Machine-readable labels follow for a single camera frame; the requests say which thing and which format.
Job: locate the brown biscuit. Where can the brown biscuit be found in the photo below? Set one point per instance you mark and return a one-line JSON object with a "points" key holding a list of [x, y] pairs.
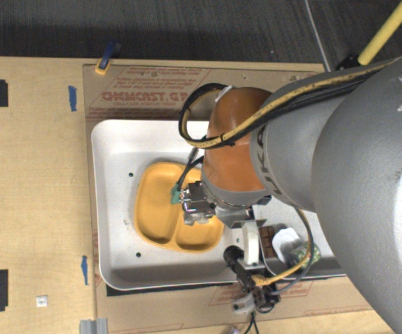
{"points": [[266, 238]]}

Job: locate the yellow divided plate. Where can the yellow divided plate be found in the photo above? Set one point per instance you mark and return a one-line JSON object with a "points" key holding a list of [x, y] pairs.
{"points": [[156, 207]]}

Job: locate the brown cardboard board red print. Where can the brown cardboard board red print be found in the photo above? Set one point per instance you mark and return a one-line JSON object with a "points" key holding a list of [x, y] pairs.
{"points": [[135, 92]]}

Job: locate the green patterned can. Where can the green patterned can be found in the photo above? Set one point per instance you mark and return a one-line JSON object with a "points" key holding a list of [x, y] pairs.
{"points": [[300, 254]]}

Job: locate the white crumpled packet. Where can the white crumpled packet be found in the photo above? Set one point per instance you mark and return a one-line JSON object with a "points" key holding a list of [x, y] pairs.
{"points": [[286, 238]]}

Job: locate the white plastic tray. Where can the white plastic tray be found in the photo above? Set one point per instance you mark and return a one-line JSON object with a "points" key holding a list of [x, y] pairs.
{"points": [[117, 186]]}

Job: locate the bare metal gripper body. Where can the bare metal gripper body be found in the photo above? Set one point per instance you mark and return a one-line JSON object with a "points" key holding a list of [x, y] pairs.
{"points": [[198, 200]]}

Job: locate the black cylinder on white bracket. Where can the black cylinder on white bracket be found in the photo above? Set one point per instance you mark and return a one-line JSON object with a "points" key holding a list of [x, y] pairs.
{"points": [[250, 242]]}

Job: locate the yellow padded pole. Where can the yellow padded pole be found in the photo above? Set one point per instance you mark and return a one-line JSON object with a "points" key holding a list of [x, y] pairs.
{"points": [[388, 23]]}

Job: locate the small white square pad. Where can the small white square pad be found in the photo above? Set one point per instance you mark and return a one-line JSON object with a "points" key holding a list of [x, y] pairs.
{"points": [[41, 300]]}

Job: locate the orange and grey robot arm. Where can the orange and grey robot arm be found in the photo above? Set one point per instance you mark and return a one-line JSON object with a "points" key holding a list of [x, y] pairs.
{"points": [[347, 151]]}

